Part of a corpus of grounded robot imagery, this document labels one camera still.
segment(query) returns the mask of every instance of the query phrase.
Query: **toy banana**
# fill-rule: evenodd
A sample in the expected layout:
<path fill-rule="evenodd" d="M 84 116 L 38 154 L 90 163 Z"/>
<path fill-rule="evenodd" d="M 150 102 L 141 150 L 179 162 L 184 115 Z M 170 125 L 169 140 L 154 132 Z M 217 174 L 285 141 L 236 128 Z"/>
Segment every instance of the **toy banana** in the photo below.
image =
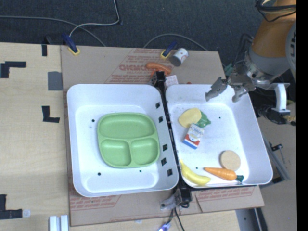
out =
<path fill-rule="evenodd" d="M 186 164 L 183 163 L 183 160 L 180 160 L 180 164 L 182 175 L 192 183 L 195 183 L 199 186 L 204 186 L 211 180 L 210 177 L 198 175 L 193 172 Z"/>

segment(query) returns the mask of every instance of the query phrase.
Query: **carrot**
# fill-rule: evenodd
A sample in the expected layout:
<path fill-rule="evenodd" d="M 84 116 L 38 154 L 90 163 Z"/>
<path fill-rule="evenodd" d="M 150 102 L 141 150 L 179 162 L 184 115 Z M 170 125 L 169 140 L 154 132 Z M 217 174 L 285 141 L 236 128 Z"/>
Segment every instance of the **carrot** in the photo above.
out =
<path fill-rule="evenodd" d="M 165 75 L 169 75 L 171 73 L 171 69 L 166 67 L 165 65 L 158 64 L 158 63 L 147 63 L 146 68 L 148 69 L 155 69 L 157 71 L 164 71 Z"/>
<path fill-rule="evenodd" d="M 231 169 L 219 168 L 219 167 L 205 167 L 204 170 L 224 180 L 237 179 L 238 181 L 242 182 L 244 178 L 243 176 L 236 175 L 236 173 Z"/>

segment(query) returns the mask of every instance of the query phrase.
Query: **wooden table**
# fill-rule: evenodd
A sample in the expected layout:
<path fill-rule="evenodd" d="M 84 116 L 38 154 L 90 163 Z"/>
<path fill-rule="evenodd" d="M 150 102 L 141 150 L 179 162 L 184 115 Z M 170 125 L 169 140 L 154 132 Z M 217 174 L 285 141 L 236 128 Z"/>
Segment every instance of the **wooden table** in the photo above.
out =
<path fill-rule="evenodd" d="M 69 215 L 63 92 L 48 90 L 48 72 L 61 72 L 60 46 L 0 43 L 0 63 L 26 61 L 26 68 L 11 67 L 0 78 L 0 194 L 7 194 L 6 209 L 28 209 L 28 218 L 0 220 L 0 230 L 48 230 L 50 216 Z M 43 122 L 42 106 L 50 106 Z M 185 230 L 239 231 L 235 211 L 180 217 Z M 78 230 L 157 230 L 167 218 L 70 227 Z M 176 218 L 170 231 L 181 230 Z"/>

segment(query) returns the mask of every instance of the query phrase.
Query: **brown cardboard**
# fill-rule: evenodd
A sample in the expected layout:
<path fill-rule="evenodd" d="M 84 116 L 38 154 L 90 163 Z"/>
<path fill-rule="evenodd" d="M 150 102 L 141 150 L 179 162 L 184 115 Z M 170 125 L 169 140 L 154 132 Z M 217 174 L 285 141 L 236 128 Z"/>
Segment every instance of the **brown cardboard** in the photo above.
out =
<path fill-rule="evenodd" d="M 160 201 L 169 198 L 172 190 L 95 198 L 76 192 L 72 182 L 66 93 L 75 84 L 148 83 L 151 70 L 145 68 L 147 62 L 171 68 L 171 74 L 176 75 L 180 84 L 212 84 L 218 77 L 225 77 L 218 53 L 189 51 L 186 61 L 175 67 L 160 58 L 162 50 L 87 46 L 79 49 L 80 54 L 74 56 L 66 46 L 61 46 L 71 226 L 169 216 L 169 210 L 160 209 Z M 180 209 L 181 215 L 264 206 L 258 186 L 193 191 L 192 196 L 189 208 Z"/>

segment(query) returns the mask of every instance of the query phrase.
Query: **green divided plate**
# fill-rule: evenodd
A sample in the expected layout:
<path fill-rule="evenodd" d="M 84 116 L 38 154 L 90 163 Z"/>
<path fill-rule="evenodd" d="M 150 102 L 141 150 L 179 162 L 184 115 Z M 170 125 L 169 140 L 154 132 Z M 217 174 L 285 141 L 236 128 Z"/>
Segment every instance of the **green divided plate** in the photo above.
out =
<path fill-rule="evenodd" d="M 101 156 L 112 167 L 145 167 L 159 158 L 156 126 L 141 113 L 112 113 L 97 125 Z"/>

